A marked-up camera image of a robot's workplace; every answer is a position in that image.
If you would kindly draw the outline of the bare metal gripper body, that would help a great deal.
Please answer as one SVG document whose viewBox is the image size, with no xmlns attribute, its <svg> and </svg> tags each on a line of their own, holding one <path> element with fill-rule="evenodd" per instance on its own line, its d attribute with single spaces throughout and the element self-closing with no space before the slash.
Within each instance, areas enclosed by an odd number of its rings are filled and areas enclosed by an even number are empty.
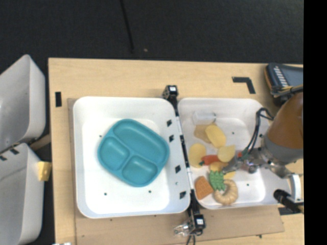
<svg viewBox="0 0 327 245">
<path fill-rule="evenodd" d="M 259 168 L 265 168 L 282 179 L 286 179 L 294 173 L 287 169 L 287 164 L 294 162 L 294 158 L 281 152 L 273 153 L 268 149 L 245 149 L 239 152 L 241 168 L 250 174 L 257 172 Z"/>
</svg>

